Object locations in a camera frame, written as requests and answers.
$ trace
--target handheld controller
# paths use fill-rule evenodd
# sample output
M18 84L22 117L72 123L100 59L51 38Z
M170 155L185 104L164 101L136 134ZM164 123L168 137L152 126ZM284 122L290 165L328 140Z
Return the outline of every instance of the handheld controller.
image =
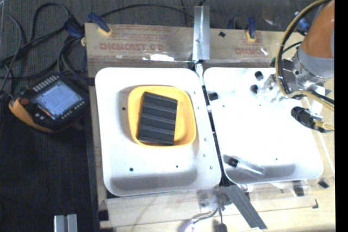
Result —
M88 94L57 74L23 88L9 103L9 109L17 118L47 133L56 133L74 124L88 108Z

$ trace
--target black sponge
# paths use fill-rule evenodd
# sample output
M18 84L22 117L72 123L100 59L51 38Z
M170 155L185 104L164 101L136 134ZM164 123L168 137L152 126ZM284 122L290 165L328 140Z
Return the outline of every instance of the black sponge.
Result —
M138 140L174 145L177 107L176 99L145 92Z

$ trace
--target yellow cable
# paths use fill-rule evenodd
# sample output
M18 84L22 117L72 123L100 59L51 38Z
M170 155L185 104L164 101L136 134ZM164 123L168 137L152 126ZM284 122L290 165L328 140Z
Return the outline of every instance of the yellow cable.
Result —
M324 123L323 121L320 121L320 120L314 120L314 123L320 127L320 128L323 128L323 129L326 129L326 130L332 130L334 131L335 130L335 127L330 125L330 124L327 124L327 123Z
M317 101L318 103L321 103L323 106L325 106L326 108L334 111L334 104L316 96L315 94L312 94L306 90L298 90L296 92L293 92L293 93L290 93L290 94L287 94L286 96L288 96L289 98L292 98L292 97L295 97L296 95L305 95L307 97L310 97L312 99L314 99L315 101Z
M280 43L280 46L278 48L278 53L276 55L276 61L275 61L275 70L276 70L276 82L279 86L279 89L281 91L281 93L283 93L283 95L290 97L286 92L285 89L283 88L281 81L279 79L279 60L282 60L282 53L284 50L284 44L286 41L286 38L288 37L288 34L290 33L290 31L292 30L293 26L296 24L296 22L298 21L298 19L300 19L303 14L305 14L309 9L311 9L312 7L316 6L316 5L320 5L323 4L325 2L328 2L330 0L317 0L313 3L311 3L310 5L308 5L307 7L305 7L301 12L298 13L298 15L290 22L290 24L288 25L287 29L284 32L284 36L282 38L282 41Z

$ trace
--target orange object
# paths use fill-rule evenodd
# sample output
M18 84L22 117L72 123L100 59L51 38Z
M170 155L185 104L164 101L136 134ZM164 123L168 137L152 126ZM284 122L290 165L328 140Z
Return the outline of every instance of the orange object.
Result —
M53 130L42 127L36 123L34 123L33 117L29 114L29 112L23 107L21 98L17 98L13 103L9 103L9 109L10 111L20 120L22 120L24 123L28 124L29 126L32 126L35 129L44 131L46 133L54 133Z
M335 0L320 11L302 42L302 50L308 55L332 59L331 35L335 25Z

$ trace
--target metal bracket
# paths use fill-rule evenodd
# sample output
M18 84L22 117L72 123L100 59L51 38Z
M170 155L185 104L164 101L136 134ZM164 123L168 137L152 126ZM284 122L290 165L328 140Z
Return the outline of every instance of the metal bracket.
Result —
M218 192L224 193L229 198L229 201L234 203L251 228L267 229L266 224L260 218L249 199L237 185L221 187Z
M208 60L210 58L210 21L209 6L195 6L194 43L192 60Z
M54 232L77 232L77 216L54 216Z

